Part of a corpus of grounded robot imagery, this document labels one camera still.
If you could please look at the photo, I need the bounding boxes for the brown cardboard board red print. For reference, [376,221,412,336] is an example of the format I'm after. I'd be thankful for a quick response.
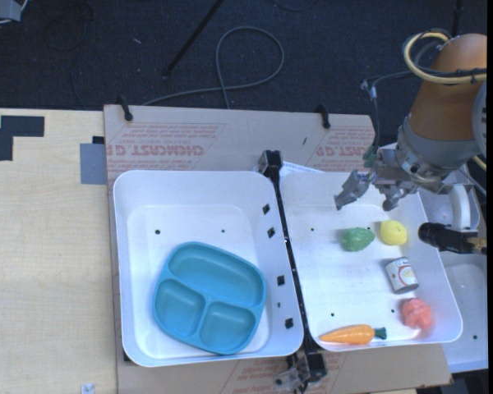
[103,104,454,394]

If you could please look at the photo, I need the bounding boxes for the black cylinder on white bracket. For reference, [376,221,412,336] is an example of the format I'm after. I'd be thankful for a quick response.
[417,183,480,254]

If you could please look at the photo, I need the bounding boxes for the blue divided plate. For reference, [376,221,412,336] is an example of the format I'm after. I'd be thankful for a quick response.
[151,241,268,356]

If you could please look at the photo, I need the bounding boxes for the green toy grapes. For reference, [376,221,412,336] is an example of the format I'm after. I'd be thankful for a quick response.
[339,227,376,253]

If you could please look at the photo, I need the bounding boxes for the small white can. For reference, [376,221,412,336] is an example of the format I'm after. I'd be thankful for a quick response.
[385,257,420,295]

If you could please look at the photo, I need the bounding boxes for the orange toy carrot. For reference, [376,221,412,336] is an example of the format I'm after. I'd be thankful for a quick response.
[319,323,388,346]

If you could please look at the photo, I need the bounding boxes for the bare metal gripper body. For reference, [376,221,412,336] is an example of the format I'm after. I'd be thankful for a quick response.
[371,147,457,195]

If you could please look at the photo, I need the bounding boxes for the white plastic tray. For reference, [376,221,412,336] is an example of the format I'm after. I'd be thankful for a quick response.
[113,169,305,368]
[279,171,464,353]

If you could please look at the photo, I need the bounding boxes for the thin black rod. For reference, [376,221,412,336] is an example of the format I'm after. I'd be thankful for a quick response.
[270,166,322,359]

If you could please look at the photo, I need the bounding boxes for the orange-pink toy food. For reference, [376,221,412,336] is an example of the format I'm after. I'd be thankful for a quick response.
[401,297,433,329]

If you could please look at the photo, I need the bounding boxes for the yellow toy lemon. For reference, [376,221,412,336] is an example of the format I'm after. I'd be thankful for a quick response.
[380,219,408,246]

